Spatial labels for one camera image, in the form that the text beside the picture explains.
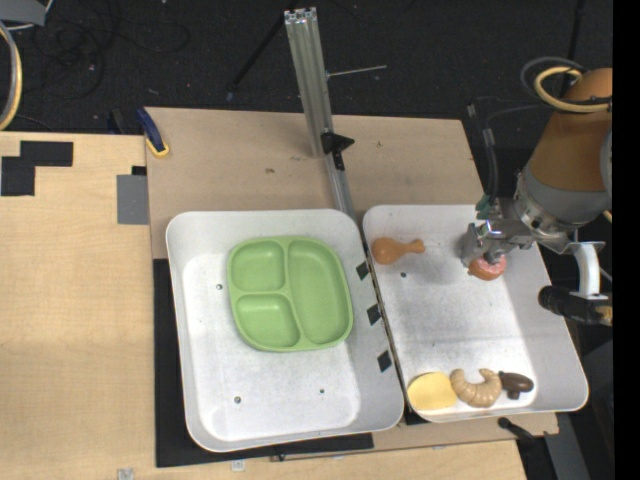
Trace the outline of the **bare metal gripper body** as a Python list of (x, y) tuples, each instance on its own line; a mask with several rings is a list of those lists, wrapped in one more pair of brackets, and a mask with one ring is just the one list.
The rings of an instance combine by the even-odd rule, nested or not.
[(483, 255), (505, 255), (534, 244), (563, 254), (571, 242), (571, 227), (535, 203), (496, 200), (480, 226)]

